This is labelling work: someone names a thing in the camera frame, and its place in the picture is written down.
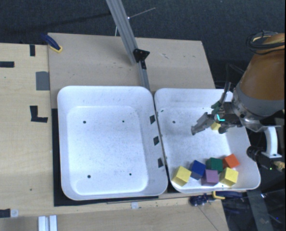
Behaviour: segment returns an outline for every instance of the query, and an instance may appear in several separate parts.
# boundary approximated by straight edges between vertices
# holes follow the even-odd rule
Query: green block
[[[210,157],[206,161],[206,169],[217,170],[218,173],[223,171],[223,161],[219,158]]]

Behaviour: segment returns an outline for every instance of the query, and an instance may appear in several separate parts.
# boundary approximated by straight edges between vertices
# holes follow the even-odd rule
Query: blue block
[[[196,180],[199,180],[204,175],[205,169],[206,165],[197,160],[194,160],[190,168],[190,170],[192,171],[191,177]]]

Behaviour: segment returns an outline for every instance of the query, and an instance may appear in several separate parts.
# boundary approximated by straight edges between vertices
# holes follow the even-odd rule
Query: red block
[[[238,159],[235,154],[231,154],[223,159],[223,168],[229,167],[234,168],[240,165]]]

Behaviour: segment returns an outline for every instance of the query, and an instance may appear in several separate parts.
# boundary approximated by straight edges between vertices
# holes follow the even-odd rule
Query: yellow block
[[[179,166],[174,172],[172,181],[180,186],[184,186],[189,181],[191,173],[191,170]]]
[[[227,167],[220,173],[219,182],[231,187],[237,183],[238,174],[238,171]]]
[[[221,127],[221,124],[214,122],[210,127],[212,130],[219,130],[219,128]]]

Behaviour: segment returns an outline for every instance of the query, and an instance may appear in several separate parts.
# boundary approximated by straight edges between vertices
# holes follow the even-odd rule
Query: white tray
[[[57,99],[66,196],[141,197],[166,190],[154,102],[146,88],[68,86]]]
[[[239,174],[233,186],[221,183],[213,187],[202,186],[200,180],[193,178],[182,187],[171,182],[181,193],[249,190],[260,184],[257,164],[246,154],[250,142],[244,127],[229,128],[225,134],[219,134],[211,128],[194,136],[191,133],[191,126],[205,112],[211,113],[211,105],[220,99],[222,93],[223,90],[219,89],[160,89],[155,93],[154,101],[170,179],[177,167],[189,168],[194,160],[205,163],[210,157],[223,158],[234,153],[240,162],[235,168]],[[232,99],[231,94],[228,93],[227,101]]]

